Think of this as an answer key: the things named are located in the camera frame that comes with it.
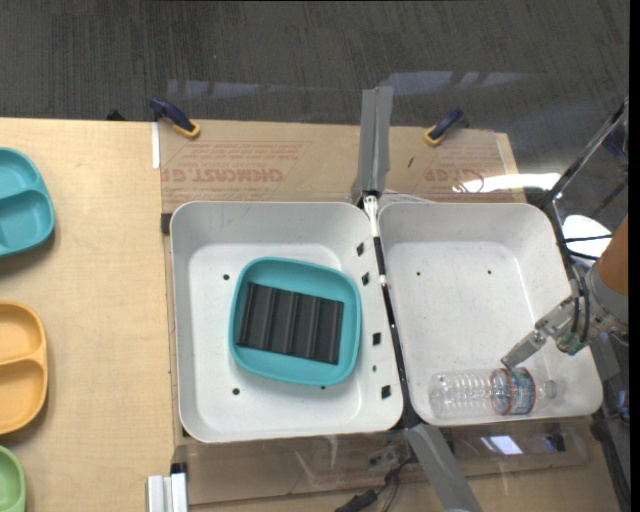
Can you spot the clear plastic bottle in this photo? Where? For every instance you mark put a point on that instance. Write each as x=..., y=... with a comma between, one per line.
x=470, y=395

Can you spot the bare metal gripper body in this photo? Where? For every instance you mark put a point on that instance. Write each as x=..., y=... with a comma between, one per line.
x=565, y=320

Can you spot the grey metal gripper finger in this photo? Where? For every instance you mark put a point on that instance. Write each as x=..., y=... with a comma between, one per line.
x=522, y=351

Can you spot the green divided plate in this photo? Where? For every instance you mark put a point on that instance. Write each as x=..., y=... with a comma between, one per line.
x=10, y=480

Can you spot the white plastic tray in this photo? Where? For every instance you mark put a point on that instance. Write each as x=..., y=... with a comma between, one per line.
x=210, y=405
x=465, y=320

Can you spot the brown cardboard board red print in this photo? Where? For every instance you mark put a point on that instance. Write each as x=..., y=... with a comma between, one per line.
x=260, y=165

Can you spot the orange divided plate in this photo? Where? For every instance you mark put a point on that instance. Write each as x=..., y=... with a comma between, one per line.
x=20, y=365

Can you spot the blue divided plate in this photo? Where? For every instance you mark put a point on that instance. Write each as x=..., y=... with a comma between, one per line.
x=22, y=215

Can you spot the thin black and white rod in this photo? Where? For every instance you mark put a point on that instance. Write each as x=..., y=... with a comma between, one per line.
x=384, y=280

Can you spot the blue square bowl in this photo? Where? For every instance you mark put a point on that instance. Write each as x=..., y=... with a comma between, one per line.
x=295, y=372

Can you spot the black ribbed plastic insert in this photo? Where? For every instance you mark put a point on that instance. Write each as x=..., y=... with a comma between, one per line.
x=290, y=322

